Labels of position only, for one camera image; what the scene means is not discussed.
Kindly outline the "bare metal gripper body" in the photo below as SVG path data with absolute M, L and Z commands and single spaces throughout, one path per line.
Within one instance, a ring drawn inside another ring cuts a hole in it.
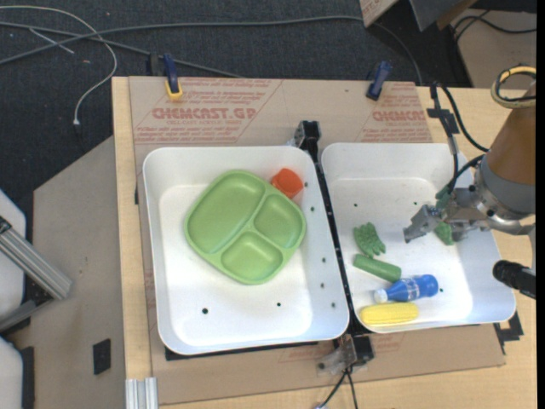
M 535 214 L 535 198 L 526 185 L 470 185 L 456 188 L 443 209 L 443 220 L 469 223 L 473 229 L 497 230 L 507 234 L 531 235 L 535 223 L 522 221 Z

